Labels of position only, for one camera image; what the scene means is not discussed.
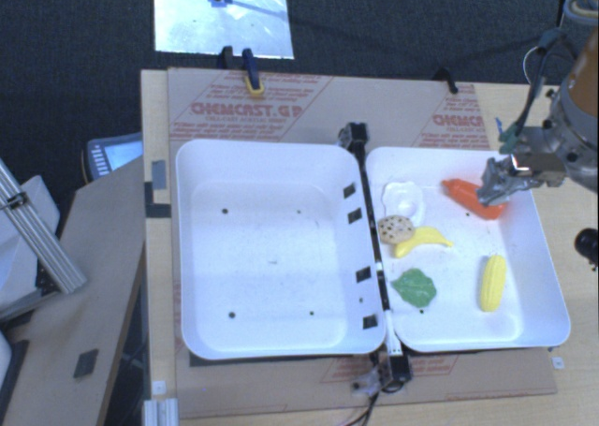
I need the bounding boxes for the white plastic tray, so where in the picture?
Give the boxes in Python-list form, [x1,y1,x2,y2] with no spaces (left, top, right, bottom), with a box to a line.
[364,146,573,355]
[175,138,387,361]

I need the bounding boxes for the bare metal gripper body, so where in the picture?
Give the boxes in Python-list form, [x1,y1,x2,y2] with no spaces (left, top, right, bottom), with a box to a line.
[513,126,599,190]

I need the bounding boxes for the yellow banana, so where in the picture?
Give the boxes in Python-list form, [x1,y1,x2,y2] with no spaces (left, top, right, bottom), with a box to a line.
[394,226,455,259]

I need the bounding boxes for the yellow corn cob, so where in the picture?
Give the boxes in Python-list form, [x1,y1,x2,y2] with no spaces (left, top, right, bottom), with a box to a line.
[478,254,508,314]

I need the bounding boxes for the orange carrot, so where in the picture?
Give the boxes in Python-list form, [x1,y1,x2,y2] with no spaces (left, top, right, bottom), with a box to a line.
[441,178,507,221]

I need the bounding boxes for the thin black and white rod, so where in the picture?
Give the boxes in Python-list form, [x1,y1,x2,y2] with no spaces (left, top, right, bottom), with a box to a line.
[354,142,402,356]

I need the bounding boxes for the white fried egg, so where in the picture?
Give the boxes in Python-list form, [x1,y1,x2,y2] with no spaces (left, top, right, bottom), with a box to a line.
[381,180,425,220]

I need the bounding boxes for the green lettuce leaf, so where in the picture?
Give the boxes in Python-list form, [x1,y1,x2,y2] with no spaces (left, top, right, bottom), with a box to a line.
[390,268,438,309]

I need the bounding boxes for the tan chocolate chip biscuit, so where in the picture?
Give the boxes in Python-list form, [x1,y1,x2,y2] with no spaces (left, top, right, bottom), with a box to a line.
[377,214,416,244]

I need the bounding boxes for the brown cardboard board red print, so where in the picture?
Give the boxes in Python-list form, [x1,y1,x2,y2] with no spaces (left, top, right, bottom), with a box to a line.
[166,66,559,420]

